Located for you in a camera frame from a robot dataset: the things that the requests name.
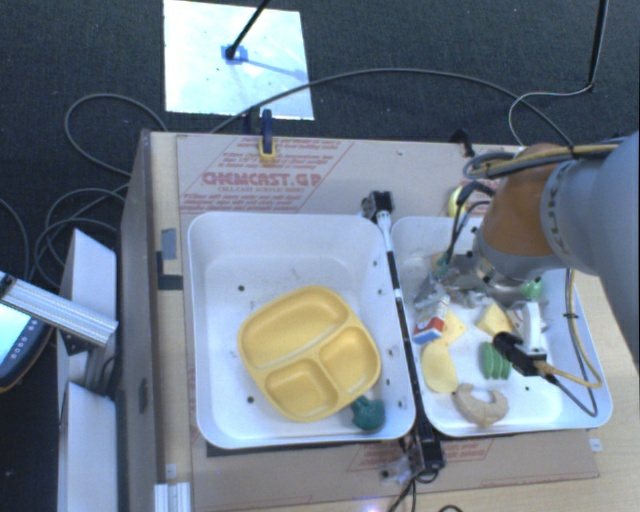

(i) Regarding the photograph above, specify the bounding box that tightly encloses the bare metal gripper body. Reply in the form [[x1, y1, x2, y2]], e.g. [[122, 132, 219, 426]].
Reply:
[[438, 264, 536, 307]]

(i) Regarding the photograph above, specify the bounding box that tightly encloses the yellow cheese wedge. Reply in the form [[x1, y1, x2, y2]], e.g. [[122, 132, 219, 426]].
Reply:
[[475, 301, 515, 337]]

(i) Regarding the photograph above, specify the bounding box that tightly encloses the white red blue carton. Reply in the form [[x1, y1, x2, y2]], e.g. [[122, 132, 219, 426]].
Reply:
[[411, 294, 452, 346]]

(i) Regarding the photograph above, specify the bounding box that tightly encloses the thin black and white rod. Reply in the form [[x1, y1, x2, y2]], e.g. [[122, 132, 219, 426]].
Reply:
[[377, 212, 437, 442]]

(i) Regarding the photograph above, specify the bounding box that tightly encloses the yellow cheese slice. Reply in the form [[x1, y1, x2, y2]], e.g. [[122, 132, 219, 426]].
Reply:
[[439, 309, 469, 347]]

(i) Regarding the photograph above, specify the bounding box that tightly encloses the green ribbed pea pod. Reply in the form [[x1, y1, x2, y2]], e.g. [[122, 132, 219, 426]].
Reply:
[[480, 340, 513, 380]]

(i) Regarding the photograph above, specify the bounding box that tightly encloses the yellow round ball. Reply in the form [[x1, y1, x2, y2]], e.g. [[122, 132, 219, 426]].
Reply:
[[447, 185, 474, 218]]

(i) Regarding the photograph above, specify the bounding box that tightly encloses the beige croissant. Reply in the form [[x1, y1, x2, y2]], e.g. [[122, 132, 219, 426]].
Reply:
[[452, 382, 510, 428]]

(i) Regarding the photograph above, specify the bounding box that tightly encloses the brown cardboard board red print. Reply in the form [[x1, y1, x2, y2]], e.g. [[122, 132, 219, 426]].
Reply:
[[174, 133, 601, 502]]

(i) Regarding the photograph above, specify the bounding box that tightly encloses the white plastic tray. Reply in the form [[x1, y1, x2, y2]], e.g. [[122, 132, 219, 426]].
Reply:
[[389, 215, 614, 438], [187, 210, 418, 450]]

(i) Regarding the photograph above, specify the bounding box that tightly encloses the green broccoli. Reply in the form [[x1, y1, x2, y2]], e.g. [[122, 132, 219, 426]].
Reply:
[[349, 394, 387, 433]]

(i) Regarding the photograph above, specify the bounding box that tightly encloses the yellow divided plate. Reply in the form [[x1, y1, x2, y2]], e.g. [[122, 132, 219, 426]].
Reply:
[[236, 285, 383, 423]]

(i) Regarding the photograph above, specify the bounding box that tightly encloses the black cylinder on white bracket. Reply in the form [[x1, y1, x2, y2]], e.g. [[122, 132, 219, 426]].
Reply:
[[492, 300, 552, 377]]

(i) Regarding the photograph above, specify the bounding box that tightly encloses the black block with thin wires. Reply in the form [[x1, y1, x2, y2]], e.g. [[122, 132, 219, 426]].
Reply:
[[413, 433, 447, 475], [361, 190, 397, 219]]

